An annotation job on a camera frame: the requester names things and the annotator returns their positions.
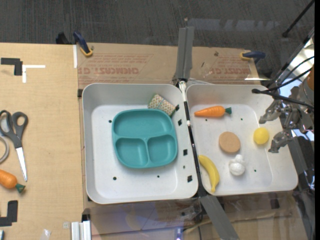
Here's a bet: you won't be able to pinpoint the white garlic bulb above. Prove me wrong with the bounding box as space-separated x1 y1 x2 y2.
229 154 246 177

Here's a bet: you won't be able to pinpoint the orange carrot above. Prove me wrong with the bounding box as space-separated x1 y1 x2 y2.
0 169 26 194
193 105 232 118

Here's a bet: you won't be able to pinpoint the teal divided plate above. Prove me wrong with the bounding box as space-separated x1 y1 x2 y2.
111 108 179 169

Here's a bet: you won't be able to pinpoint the patterned packet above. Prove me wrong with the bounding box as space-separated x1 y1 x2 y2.
147 93 177 117

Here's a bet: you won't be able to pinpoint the yellow lemon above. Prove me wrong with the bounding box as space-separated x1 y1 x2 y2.
253 127 270 145

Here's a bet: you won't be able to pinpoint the tan round biscuit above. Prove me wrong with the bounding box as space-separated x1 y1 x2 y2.
218 131 241 154

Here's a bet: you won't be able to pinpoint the white plastic tray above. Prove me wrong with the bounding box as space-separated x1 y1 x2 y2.
81 83 200 205
186 83 299 197

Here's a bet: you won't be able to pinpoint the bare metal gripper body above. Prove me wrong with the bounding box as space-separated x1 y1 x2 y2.
280 101 314 135

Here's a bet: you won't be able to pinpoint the brown cardboard board red print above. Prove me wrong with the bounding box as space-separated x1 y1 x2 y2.
76 42 300 235

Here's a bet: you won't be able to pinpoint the grey handled scissors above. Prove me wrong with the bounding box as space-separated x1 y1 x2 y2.
0 110 29 182

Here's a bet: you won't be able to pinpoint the thin black and white rod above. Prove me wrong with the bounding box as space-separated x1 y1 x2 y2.
178 80 205 197

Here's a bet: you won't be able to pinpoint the yellow banana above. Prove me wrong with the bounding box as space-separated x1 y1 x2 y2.
198 154 221 193

